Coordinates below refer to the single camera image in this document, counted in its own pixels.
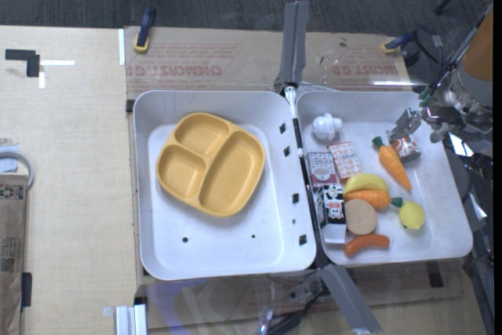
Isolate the thin black and white rod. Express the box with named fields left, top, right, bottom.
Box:
left=283, top=84, right=321, bottom=236

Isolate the long orange carrot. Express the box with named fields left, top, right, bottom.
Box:
left=371, top=136, right=413, bottom=192

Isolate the brown paper bag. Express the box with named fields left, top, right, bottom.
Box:
left=0, top=173, right=30, bottom=335

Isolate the yellow divided plate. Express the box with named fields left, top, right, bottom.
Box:
left=155, top=111, right=267, bottom=218

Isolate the white plastic tray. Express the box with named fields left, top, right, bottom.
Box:
left=132, top=89, right=317, bottom=282
left=294, top=89, right=475, bottom=268

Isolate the cow print milk carton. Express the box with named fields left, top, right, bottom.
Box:
left=315, top=183, right=348, bottom=246

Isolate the orange sausage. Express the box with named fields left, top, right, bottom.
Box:
left=344, top=233, right=391, bottom=259

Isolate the round tan biscuit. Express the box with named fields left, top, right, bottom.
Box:
left=344, top=198, right=378, bottom=236

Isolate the white carton orange pattern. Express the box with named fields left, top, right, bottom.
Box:
left=327, top=140, right=362, bottom=183

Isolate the white lumpy toy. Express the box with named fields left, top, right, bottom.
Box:
left=311, top=112, right=344, bottom=141

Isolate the orange and white can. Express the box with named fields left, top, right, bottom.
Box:
left=391, top=133, right=422, bottom=164

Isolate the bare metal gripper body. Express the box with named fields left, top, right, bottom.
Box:
left=421, top=78, right=494, bottom=133

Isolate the short orange carrot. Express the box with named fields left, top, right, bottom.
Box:
left=344, top=188, right=404, bottom=211

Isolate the yellow banana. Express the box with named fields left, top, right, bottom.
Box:
left=343, top=173, right=390, bottom=196

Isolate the white tape roll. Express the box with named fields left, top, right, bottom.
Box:
left=0, top=137, right=36, bottom=189

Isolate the brown cardboard board red print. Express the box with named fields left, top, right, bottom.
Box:
left=123, top=25, right=471, bottom=330

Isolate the red and white carton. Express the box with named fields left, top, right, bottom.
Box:
left=307, top=151, right=339, bottom=188

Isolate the yellow lemon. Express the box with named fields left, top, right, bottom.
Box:
left=398, top=200, right=426, bottom=231

